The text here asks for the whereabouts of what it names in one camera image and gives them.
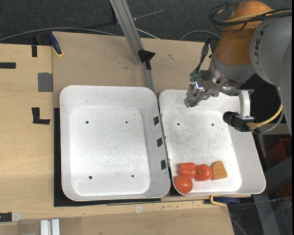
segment red toy food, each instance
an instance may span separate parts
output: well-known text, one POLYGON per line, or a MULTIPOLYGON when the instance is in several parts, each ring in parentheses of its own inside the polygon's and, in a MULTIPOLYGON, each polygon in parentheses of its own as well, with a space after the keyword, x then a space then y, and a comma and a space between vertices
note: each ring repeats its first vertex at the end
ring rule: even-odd
POLYGON ((178 174, 180 176, 187 176, 190 178, 194 178, 196 175, 196 164, 194 163, 180 164, 178 174))
POLYGON ((196 176, 195 179, 197 181, 205 181, 208 179, 212 179, 213 173, 212 169, 207 164, 200 164, 196 166, 196 176))
POLYGON ((187 176, 177 176, 174 180, 174 185, 181 193, 188 193, 193 189, 193 182, 187 176))

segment empty white tray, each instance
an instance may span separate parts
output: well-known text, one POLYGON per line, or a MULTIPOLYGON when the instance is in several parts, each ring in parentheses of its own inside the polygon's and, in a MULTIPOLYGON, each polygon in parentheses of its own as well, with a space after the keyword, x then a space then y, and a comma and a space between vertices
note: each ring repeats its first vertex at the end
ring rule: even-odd
POLYGON ((68 86, 60 94, 62 188, 75 201, 160 198, 170 189, 156 95, 68 86))
POLYGON ((223 113, 239 112, 238 96, 220 93, 198 106, 184 105, 186 91, 167 90, 159 96, 161 121, 173 180, 180 163, 211 165, 222 160, 228 177, 193 180, 185 196, 214 194, 257 194, 266 181, 251 132, 240 132, 226 124, 223 113))

